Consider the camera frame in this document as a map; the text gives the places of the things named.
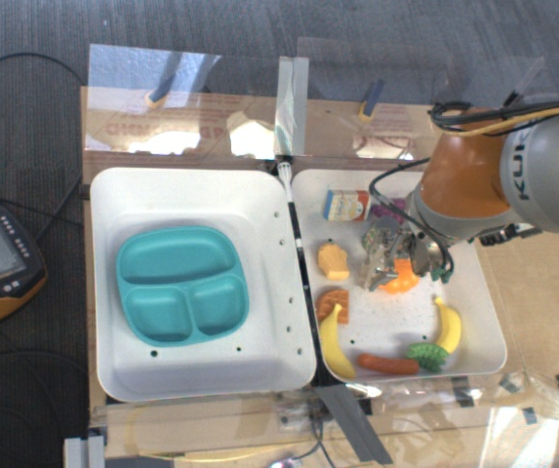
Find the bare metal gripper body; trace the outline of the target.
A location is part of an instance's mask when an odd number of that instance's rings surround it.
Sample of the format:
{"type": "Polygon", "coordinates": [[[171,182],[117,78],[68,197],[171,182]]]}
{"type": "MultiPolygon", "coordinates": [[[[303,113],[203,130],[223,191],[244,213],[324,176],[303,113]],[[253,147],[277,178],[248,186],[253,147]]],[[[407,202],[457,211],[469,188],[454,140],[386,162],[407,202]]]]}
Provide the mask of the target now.
{"type": "Polygon", "coordinates": [[[365,264],[372,267],[393,267],[395,260],[409,259],[408,226],[396,218],[385,215],[376,217],[362,238],[366,252],[365,264]]]}

